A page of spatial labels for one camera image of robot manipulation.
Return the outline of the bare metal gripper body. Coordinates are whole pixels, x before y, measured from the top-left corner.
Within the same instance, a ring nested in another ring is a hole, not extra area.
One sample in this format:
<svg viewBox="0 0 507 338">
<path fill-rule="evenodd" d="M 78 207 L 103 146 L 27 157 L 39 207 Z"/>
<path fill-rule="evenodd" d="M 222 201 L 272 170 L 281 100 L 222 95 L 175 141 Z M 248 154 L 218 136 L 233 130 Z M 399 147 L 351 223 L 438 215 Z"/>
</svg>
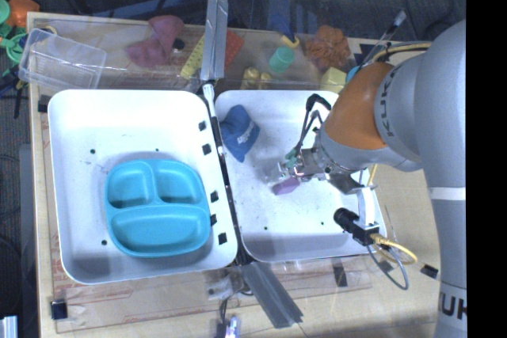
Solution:
<svg viewBox="0 0 507 338">
<path fill-rule="evenodd" d="M 336 163 L 321 150 L 310 148 L 302 149 L 296 158 L 295 165 L 307 167 L 313 174 L 312 179 L 342 181 L 349 180 L 359 169 L 351 169 Z"/>
</svg>

